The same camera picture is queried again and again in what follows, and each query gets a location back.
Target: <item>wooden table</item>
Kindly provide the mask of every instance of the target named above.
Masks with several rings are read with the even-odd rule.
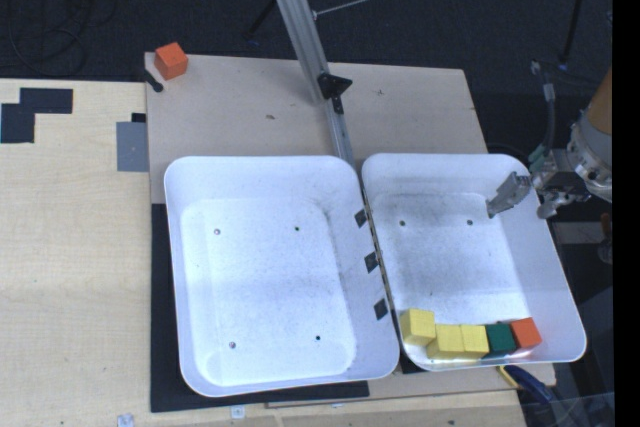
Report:
[[[331,153],[324,119],[309,117],[304,86],[300,94],[294,88],[302,81],[296,61],[190,57],[187,74],[165,83],[160,94],[171,98],[196,77],[209,77],[212,91],[232,84],[234,76],[253,91],[258,76],[277,88],[283,77],[291,81],[286,105],[268,87],[256,95],[227,89],[236,114],[217,103],[226,113],[218,122],[233,134],[218,131],[220,154],[282,153],[278,123],[289,134],[287,151]],[[359,163],[392,148],[486,151],[463,72],[333,64],[332,73],[354,79],[343,100]],[[197,152],[198,138],[186,133],[188,126],[154,125],[161,109],[148,101],[146,95],[157,93],[145,84],[7,79],[0,80],[0,104],[18,103],[20,88],[73,89],[73,112],[37,114],[34,143],[0,144],[2,423],[113,427],[129,413],[136,427],[232,425],[228,407],[149,410],[150,203],[154,195],[162,202],[157,180],[164,164],[153,160],[150,173],[117,167],[116,123],[150,106],[149,145],[160,152],[154,155],[170,161]],[[291,123],[305,128],[291,135]],[[159,144],[168,133],[185,144]],[[552,365],[530,371],[554,383]],[[370,390],[367,400],[340,405],[247,405],[246,418],[233,425],[525,425],[516,392],[492,368],[396,372],[370,382]]]

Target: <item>metal bracket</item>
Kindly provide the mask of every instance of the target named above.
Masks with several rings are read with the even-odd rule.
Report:
[[[531,179],[528,176],[518,176],[515,171],[512,172],[498,187],[496,197],[487,200],[489,219],[516,206],[529,194],[530,190]]]
[[[344,114],[340,95],[342,95],[351,84],[353,84],[353,80],[337,77],[330,73],[321,73],[318,76],[318,85],[320,86],[322,96],[325,100],[331,98],[333,111],[336,114]]]

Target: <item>black bracket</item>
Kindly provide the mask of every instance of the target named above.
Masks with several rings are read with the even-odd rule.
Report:
[[[331,101],[333,102],[333,110],[337,114],[344,114],[340,95],[344,93],[351,84],[353,84],[353,80],[336,77],[330,73],[321,73],[318,76],[318,84],[320,85],[320,91],[322,92],[324,99],[328,100],[331,98]]]

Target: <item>orange cube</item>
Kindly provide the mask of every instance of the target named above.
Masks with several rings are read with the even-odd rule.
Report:
[[[518,349],[531,349],[542,343],[538,327],[531,317],[512,321],[511,332]]]
[[[183,52],[178,43],[169,43],[156,48],[156,57],[153,62],[165,80],[171,80],[187,71],[189,58]]]

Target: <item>dark floor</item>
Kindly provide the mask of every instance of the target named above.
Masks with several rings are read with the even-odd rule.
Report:
[[[351,1],[309,3],[321,11]],[[144,53],[172,41],[191,54],[295,59],[277,8],[260,18],[269,2],[0,0],[0,75],[138,80]],[[542,63],[554,82],[554,143],[564,147],[571,124],[611,66],[612,3],[369,0],[320,16],[317,27],[330,62],[464,70],[490,151],[525,158],[541,142],[546,125],[544,97],[531,61]],[[610,214],[611,205],[592,199],[566,207],[552,222],[597,223],[603,212]],[[602,324],[598,315],[609,315],[606,301],[598,308],[589,301],[612,290],[613,283],[612,265],[597,257],[596,242],[559,247],[588,326]],[[567,390],[583,397],[613,391],[612,320],[610,324],[610,331],[598,328],[585,358],[568,365],[566,372],[559,369],[559,376],[575,378]],[[603,359],[603,347],[610,347],[610,358]]]

